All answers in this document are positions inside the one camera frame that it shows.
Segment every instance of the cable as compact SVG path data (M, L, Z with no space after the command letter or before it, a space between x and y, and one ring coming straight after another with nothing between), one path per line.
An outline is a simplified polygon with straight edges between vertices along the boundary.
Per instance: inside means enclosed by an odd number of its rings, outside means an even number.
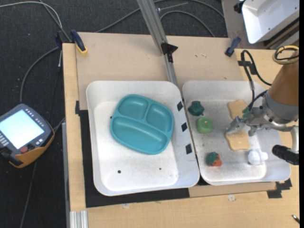
M241 52L241 60L243 61L243 68L244 68L244 70L246 72L246 75L247 75L249 83L250 83L250 89L251 89L251 92L252 92L252 100L251 101L253 102L254 99L255 99L255 85L254 85L254 82L253 82L253 80L251 78L251 75L250 75L250 73L249 73L249 71L247 69L247 66L245 64L245 50L243 50Z
M59 18L59 15L57 14L57 12L51 6L49 6L43 2L36 2L36 1L15 2L15 3L11 3L11 4L0 5L0 8L10 7L10 6L15 6L15 5L20 5L20 4L41 4L43 6L49 7L55 13L55 15L58 19L58 21L56 19L55 19L55 21L57 23L59 23L59 27L62 28L61 20Z
M155 4L155 3L158 3L158 2L163 2L163 1L170 1L170 0L156 0L156 1L154 2L154 4ZM225 19L224 15L223 15L220 11L218 11L216 8L214 8L213 6L211 6L211 5L207 4L207 3L204 3L204 2L199 1L199 0L187 0L187 1L193 1L193 2L197 2L197 3L199 3L199 4L202 4L202 5L205 5L205 6L207 6L208 8L211 8L212 10L216 11L223 19ZM110 25L108 25L108 26L106 26L106 27L104 27L104 28L101 28L101 29L95 31L95 33L102 32L102 31L104 31L104 30L106 30L106 29L108 29L108 28L110 28L110 27L112 27L112 26L118 24L119 22L121 22L121 21L123 21L124 19L130 17L131 15L135 14L135 13L138 12L138 11L140 11L140 8L135 9L135 10L132 11L131 13L128 13L127 15L123 16L121 19L115 21L114 23L112 23L112 24L110 24Z
M267 91L268 91L268 90L265 90L265 91L263 91L262 93L259 93L259 94L250 102L250 104L248 105L249 110L252 109L253 103L254 103L258 98L260 98L261 96L265 95Z
M182 13L182 14L186 14L194 19L196 19L200 24L202 24L206 29L207 31L213 36L215 37L215 35L212 33L212 31L208 28L207 25L205 25L205 23L203 21L201 21L198 17L194 16L193 14L190 14L190 13L187 13L187 12L184 12L184 11L180 11L180 10L173 10L173 11L169 11L169 12L166 12L164 13L161 17L160 17L160 20L163 19L163 17L165 17L166 15L168 14L171 14L171 13Z
M24 222L25 214L26 214L27 209L28 209L29 198L30 198L30 193L31 193L31 191L32 191L33 180L34 180L34 176L35 176L35 171L36 171L36 167L37 167L37 162L38 162L38 161L35 162L34 169L33 169L33 172L32 172L32 179L31 179L30 184L29 184L27 201L26 201L26 203L25 203L25 207L24 207L24 210L23 210L23 215L22 215L22 219L21 219L20 228L23 227L23 222Z
M22 94L23 94L23 88L24 88L24 84L25 84L25 81L30 73L30 71L32 70L32 68L40 61L42 60L43 58L45 58L47 55L51 54L52 52L58 50L59 48L58 47L55 47L53 49L51 49L50 51L48 51L46 54L42 55L41 57L39 57L30 67L29 69L27 70L26 74L24 75L24 78L22 80L22 84L21 84L21 88L20 88L20 103L22 103Z
M282 53L284 50L293 50L295 51L294 54L291 57L285 57L285 58L278 58L277 56L279 53ZM279 47L275 53L272 55L272 59L281 65L291 64L299 61L299 47L296 46L285 46L285 47Z
M51 13L51 11L48 9L47 6L43 5L44 8L47 10L47 12L50 14L50 16L53 18L53 20L57 23L57 25L60 27L60 29L62 30L63 34L65 35L65 37L71 42L72 40L70 39L70 37L67 35L67 33L65 32L65 30L62 28L62 24L58 23L58 21L55 19L55 17L53 16L53 14Z
M172 6L169 6L169 7L165 7L165 8L159 8L157 9L157 11L163 11L163 10L167 10L167 9L172 9L172 8L175 8L175 7L178 7L178 6L181 6L181 5L185 5L185 4L188 4L188 2L183 2L183 3L180 3L180 4L176 4L176 5L172 5Z
M254 69L255 69L255 71L256 71L257 77L258 77L264 84L266 84L266 85L268 85L268 86L271 86L271 83L266 82L266 81L261 77L261 75L258 73L258 70L257 70L257 68L256 68L256 64L255 64L255 62L254 62L254 60L253 60L253 57L252 57L252 55L251 55L247 50L243 50L243 51L241 52L241 60L245 61L245 53L250 57L251 63L252 63L252 65L253 65L253 67L254 67Z
M48 122L49 122L49 120L51 118L51 115L52 115L54 96L55 96L55 92L56 92L56 86L57 86L59 74L61 72L61 57L62 57L62 51L60 51L59 63L58 63L58 67L57 67L57 75L56 75L55 85L54 85L53 94L52 94L51 106L50 106L49 114L48 114L48 120L47 120Z
M64 117L63 119L61 119L61 121L59 122L59 124L58 124L56 127L54 127L53 130L54 130L55 133L58 131L59 127L61 126L61 124L62 124L65 120L66 120L66 118Z

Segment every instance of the black tape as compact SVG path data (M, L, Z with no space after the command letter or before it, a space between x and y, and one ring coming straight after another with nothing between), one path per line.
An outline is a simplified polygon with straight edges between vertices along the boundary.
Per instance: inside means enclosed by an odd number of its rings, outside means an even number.
M184 106L182 105L182 102L180 101L178 104L177 104L177 109L180 111Z
M192 153L191 144L186 145L186 154Z
M188 128L187 123L184 123L184 124L181 126L181 129L182 129L183 132L184 132L187 128Z
M284 183L276 182L276 190L267 191L268 198L270 199L280 199L282 198L282 190L290 190L292 187L290 178Z
M85 177L85 204L87 208L123 203L149 202L189 198L188 188L140 192L117 196L106 196L98 192L93 180L92 149L89 116L87 110L79 111L81 123L81 142Z
M79 115L79 110L80 110L79 101L76 101L76 105L75 105L75 114L76 115Z

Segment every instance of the green ball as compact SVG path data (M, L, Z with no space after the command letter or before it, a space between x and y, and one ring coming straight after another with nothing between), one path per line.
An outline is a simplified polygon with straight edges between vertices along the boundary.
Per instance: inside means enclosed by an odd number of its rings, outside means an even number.
M200 133L209 133L213 129L213 123L210 118L201 117L196 122L198 131Z

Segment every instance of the teal plastic plate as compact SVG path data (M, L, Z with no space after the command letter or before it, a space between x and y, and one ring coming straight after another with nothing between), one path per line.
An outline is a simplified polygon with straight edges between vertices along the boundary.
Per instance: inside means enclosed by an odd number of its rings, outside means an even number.
M145 154L159 154L169 144L174 126L172 112L164 105L127 95L111 119L111 134L122 145Z

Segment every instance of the dark carpet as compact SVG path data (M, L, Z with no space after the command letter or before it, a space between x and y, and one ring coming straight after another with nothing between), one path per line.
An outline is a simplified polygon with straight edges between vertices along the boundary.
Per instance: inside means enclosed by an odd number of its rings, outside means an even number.
M0 0L0 5L21 1ZM138 8L136 0L42 0L59 14L64 30L94 32ZM220 0L200 0L221 13ZM227 37L224 19L206 5L189 0L157 3L160 15L182 10L197 16L216 37ZM172 13L162 19L166 35L211 37L210 31L189 15ZM0 115L20 103L22 80L29 67L56 47L59 27L42 5L0 7ZM104 33L149 34L140 12ZM64 117L62 70L59 50L36 64L24 84L22 102L49 119L55 127ZM62 133L59 129L48 150L37 160L24 228L66 226ZM0 227L20 227L35 164L17 169L0 158Z

